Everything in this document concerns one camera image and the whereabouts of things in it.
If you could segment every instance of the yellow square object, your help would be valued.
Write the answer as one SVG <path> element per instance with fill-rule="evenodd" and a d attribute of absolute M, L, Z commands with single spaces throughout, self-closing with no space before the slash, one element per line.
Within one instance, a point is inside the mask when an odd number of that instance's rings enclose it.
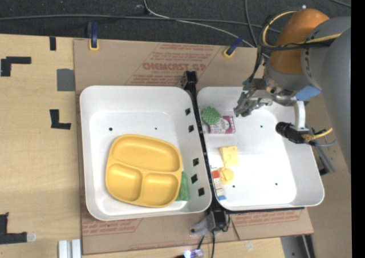
<path fill-rule="evenodd" d="M 237 146 L 220 147 L 219 152 L 225 167 L 238 165 Z"/>
<path fill-rule="evenodd" d="M 234 178 L 234 172 L 225 167 L 219 169 L 219 174 L 223 184 L 229 184 Z"/>

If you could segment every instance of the yellow plate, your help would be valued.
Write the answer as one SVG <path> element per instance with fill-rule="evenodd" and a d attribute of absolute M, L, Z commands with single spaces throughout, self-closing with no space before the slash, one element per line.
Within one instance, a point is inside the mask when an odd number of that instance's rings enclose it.
<path fill-rule="evenodd" d="M 181 155 L 172 144 L 125 134 L 115 139 L 109 150 L 106 186 L 117 200 L 165 207 L 179 194 L 181 171 Z"/>

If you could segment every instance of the green object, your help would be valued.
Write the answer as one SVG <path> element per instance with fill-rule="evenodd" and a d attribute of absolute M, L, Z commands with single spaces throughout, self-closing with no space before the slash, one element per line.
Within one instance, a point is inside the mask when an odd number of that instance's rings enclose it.
<path fill-rule="evenodd" d="M 179 194 L 175 201 L 189 201 L 190 194 L 189 194 L 189 187 L 188 187 L 188 178 L 185 172 L 181 172 L 181 184 Z"/>
<path fill-rule="evenodd" d="M 201 112 L 201 119 L 208 125 L 217 124 L 221 117 L 221 114 L 219 114 L 216 109 L 211 107 L 207 107 Z"/>

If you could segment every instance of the yellow clip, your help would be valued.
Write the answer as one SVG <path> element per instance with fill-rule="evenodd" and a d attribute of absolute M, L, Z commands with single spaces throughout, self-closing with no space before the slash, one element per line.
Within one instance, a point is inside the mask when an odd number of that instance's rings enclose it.
<path fill-rule="evenodd" d="M 91 51 L 99 51 L 99 41 L 96 41 L 96 47 L 95 48 L 93 48 L 92 46 L 91 46 L 91 39 L 89 40 L 89 49 L 91 50 Z"/>
<path fill-rule="evenodd" d="M 228 49 L 229 49 L 229 47 L 228 47 L 226 50 L 224 50 L 224 52 L 223 52 L 223 56 L 224 56 L 224 58 L 226 58 L 226 59 L 230 59 L 230 58 L 232 58 L 233 54 L 236 52 L 236 51 L 233 51 L 230 55 L 228 55 L 228 54 L 227 54 Z"/>

